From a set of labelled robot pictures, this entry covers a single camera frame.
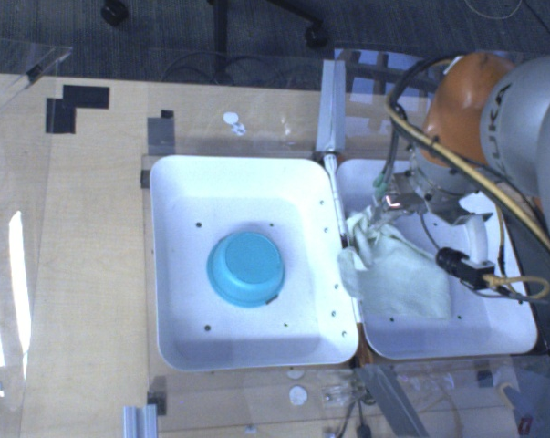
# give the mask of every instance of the white cloth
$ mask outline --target white cloth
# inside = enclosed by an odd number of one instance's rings
[[[450,318],[447,274],[396,227],[371,225],[371,216],[368,207],[347,220],[354,246],[342,250],[338,262],[348,293],[372,315]]]

